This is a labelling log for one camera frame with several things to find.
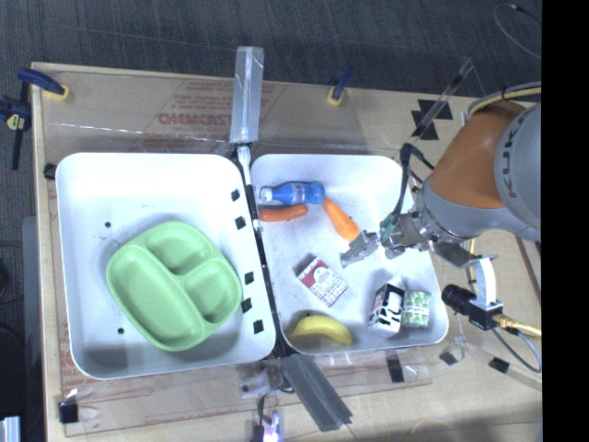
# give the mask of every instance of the white tray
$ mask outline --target white tray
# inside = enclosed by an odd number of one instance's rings
[[[270,154],[259,157],[251,169],[257,193],[264,186],[286,181],[317,180],[326,195],[353,218],[360,229],[377,232],[379,223],[397,203],[401,167],[381,156],[346,156],[312,154]],[[265,203],[257,195],[259,206]],[[409,191],[403,211],[412,203]],[[261,223],[262,239],[276,308],[284,335],[307,314],[324,314],[344,323],[352,333],[352,345],[329,338],[293,340],[290,344],[302,353],[329,354],[371,349],[426,345],[441,341],[448,330],[448,318],[429,252],[408,250],[394,260],[385,257],[384,249],[366,259],[341,267],[340,253],[348,249],[331,224],[322,205],[310,204],[307,215],[281,223]],[[349,288],[331,307],[320,302],[295,275],[295,266],[307,254],[317,255]],[[393,275],[400,274],[407,290],[432,294],[430,327],[401,329],[391,339],[379,337],[367,328],[376,290]]]
[[[252,362],[271,352],[276,333],[235,164],[215,155],[80,153],[60,162],[56,182],[71,351],[80,370],[123,378]],[[240,217],[245,225],[238,229]],[[134,328],[105,275],[121,245],[173,219],[216,245],[251,303],[206,341],[178,353],[156,349]],[[253,273],[248,284],[247,273]]]

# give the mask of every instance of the wooden table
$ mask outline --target wooden table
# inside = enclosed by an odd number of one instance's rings
[[[257,418],[251,401],[228,401],[223,410],[205,411],[206,417],[195,411],[166,413],[162,409],[161,417],[151,413],[153,417],[142,419],[141,424],[117,429],[128,425],[132,415],[144,408],[145,395],[140,391],[122,400],[121,406],[110,406],[108,417],[99,414],[93,419],[93,408],[86,408],[83,415],[94,421],[94,426],[60,423],[58,405],[64,400],[64,393],[82,389],[87,383],[67,352],[61,252],[55,233],[55,189],[54,181],[45,176],[48,164],[57,165],[63,157],[77,151],[202,152],[199,140],[221,136],[228,129],[232,80],[45,63],[35,63],[33,68],[72,89],[68,99],[61,102],[48,99],[36,87],[32,89],[47,440],[250,440]],[[334,108],[326,102],[327,92],[327,87],[264,82],[260,138],[268,143],[254,150],[254,157],[266,149],[360,150],[391,156],[412,139],[413,112],[424,111],[428,103],[431,105],[437,99],[428,94],[347,88],[344,101]],[[460,129],[460,112],[471,101],[451,98],[452,119],[434,121],[439,140],[420,141],[419,148],[433,163]],[[294,144],[301,136],[306,144]],[[505,314],[540,328],[540,262],[534,248],[523,245],[511,234],[492,231],[477,239],[476,252],[498,254],[493,266]],[[437,257],[433,257],[433,263],[440,286],[467,285],[464,271]],[[419,369],[426,372],[426,378],[399,389],[385,387],[384,391],[374,390],[377,386],[364,384],[363,380],[355,387],[360,389],[359,394],[353,394],[354,388],[352,394],[344,390],[343,399],[353,413],[352,424],[328,433],[318,431],[295,396],[283,398],[276,402],[274,410],[283,414],[285,440],[534,440],[542,414],[541,379],[535,380],[540,385],[538,390],[488,367],[485,355],[496,355],[512,362],[512,368],[523,368],[490,331],[481,331],[464,317],[458,321],[452,312],[449,314],[450,329],[445,340],[415,349],[408,358],[417,359],[416,362],[405,365],[405,371]],[[463,335],[474,350],[457,364],[444,365],[438,355],[457,335]],[[521,340],[506,339],[535,363]],[[533,342],[541,351],[541,340]],[[371,371],[365,370],[372,364],[369,362],[364,368],[367,376]],[[380,370],[375,367],[372,374]],[[219,388],[234,384],[234,370],[220,368],[218,372],[226,375],[226,379],[219,380],[224,382],[219,383]],[[166,406],[165,398],[172,398],[173,394],[160,393],[162,408]],[[100,413],[100,408],[98,401],[95,413]]]

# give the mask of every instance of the green can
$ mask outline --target green can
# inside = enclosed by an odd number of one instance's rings
[[[427,328],[430,324],[432,295],[426,291],[406,291],[401,313],[401,326]]]

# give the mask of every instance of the green divided plate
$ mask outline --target green divided plate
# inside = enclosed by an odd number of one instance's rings
[[[242,298],[241,282],[221,251],[181,221],[153,227],[117,250],[107,282],[149,342],[172,352],[204,341]]]

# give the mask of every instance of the yellow banana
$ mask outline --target yellow banana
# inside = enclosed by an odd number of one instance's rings
[[[291,340],[297,337],[317,334],[326,335],[345,345],[352,343],[352,335],[348,331],[348,328],[329,316],[306,316],[296,323],[294,331],[287,337]]]

